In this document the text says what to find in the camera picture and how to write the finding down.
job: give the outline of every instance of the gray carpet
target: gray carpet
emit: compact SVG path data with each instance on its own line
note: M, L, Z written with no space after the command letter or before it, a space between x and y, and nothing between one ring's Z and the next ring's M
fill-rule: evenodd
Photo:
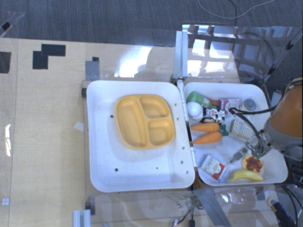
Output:
M269 0L232 0L238 15ZM228 0L201 0L222 16L235 16ZM234 25L235 20L203 11L197 0L0 0L0 23L13 12L25 12L18 34L29 39L172 46L182 24L210 22ZM303 0L277 0L237 19L238 26L302 26ZM270 91L301 74L302 39L268 82Z

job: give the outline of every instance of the white tray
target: white tray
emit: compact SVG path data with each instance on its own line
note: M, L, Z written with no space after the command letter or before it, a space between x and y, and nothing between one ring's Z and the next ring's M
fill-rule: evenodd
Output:
M241 101L251 98L256 104L258 110L267 109L267 101L264 96L263 91L250 84L224 84L224 83L201 83L201 82L191 82L185 85L184 94L185 98L190 92L196 91L200 95L208 97L210 99L220 99L220 98L239 98ZM264 128L266 120L270 117L270 113L249 115L247 118L254 124L257 130ZM197 124L194 120L190 118L190 124ZM241 120L238 117L231 114L227 114L225 117L226 129L229 130L231 121L233 119ZM198 131L192 131L193 140L199 138L203 133ZM208 185L211 186L228 186L228 185L239 185L239 184L264 184L264 183L281 183L287 178L287 166L284 157L275 149L270 150L265 156L261 158L264 163L264 171L262 172L263 181L253 182L250 180L237 180L233 184L230 182L232 174L235 170L242 169L241 160L238 160L234 164L229 163L229 158L238 151L242 146L244 146L245 140L233 137L232 135L224 136L221 141L213 144L205 145L194 145L196 153L196 162L199 167L204 159L204 157L209 154L221 162L227 167L223 178L220 181L213 179L207 173L199 169L199 175L201 179Z
M166 100L176 136L163 147L134 150L120 140L115 104L123 96L155 94ZM195 178L180 92L167 82L94 81L87 89L90 177L102 192L186 188Z

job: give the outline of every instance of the wooden table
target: wooden table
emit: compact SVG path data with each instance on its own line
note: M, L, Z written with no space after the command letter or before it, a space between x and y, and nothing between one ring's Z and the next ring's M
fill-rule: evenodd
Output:
M42 44L64 44L66 55L49 56L48 70L34 70L33 51L40 51ZM86 201L84 133L75 127L84 122L81 88L85 61L99 57L101 76L111 79L122 60L139 66L146 63L151 49L135 45L1 39L0 51L12 53L10 72L0 74L1 133L4 126L11 124L12 145L12 156L8 157L2 147L5 139L0 136L0 193L2 197L10 197L10 204L0 207L1 226L72 226L72 212L83 210ZM149 63L150 70L157 68L162 80L169 79L174 49L159 47L154 52L157 57ZM130 60L134 54L145 58L137 56ZM123 214L132 216L127 211ZM205 211L196 215L197 226L201 223L213 226ZM249 221L254 224L256 218L261 224L256 226L266 223L277 226L270 209L234 212L227 217L241 218L247 226ZM169 221L130 220L110 226L168 226Z

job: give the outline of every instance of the yellow divided plate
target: yellow divided plate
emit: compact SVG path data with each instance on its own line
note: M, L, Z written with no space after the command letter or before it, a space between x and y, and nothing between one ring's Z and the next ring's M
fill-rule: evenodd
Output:
M175 138L175 125L166 101L156 95L122 97L115 106L122 142L132 149L168 145Z

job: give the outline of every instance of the white sticker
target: white sticker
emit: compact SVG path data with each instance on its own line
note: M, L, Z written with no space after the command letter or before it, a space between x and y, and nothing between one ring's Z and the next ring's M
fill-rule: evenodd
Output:
M81 123L81 122L77 122L74 126L75 129L81 131L81 132L84 132L84 124Z
M9 205L9 198L3 198L2 205Z

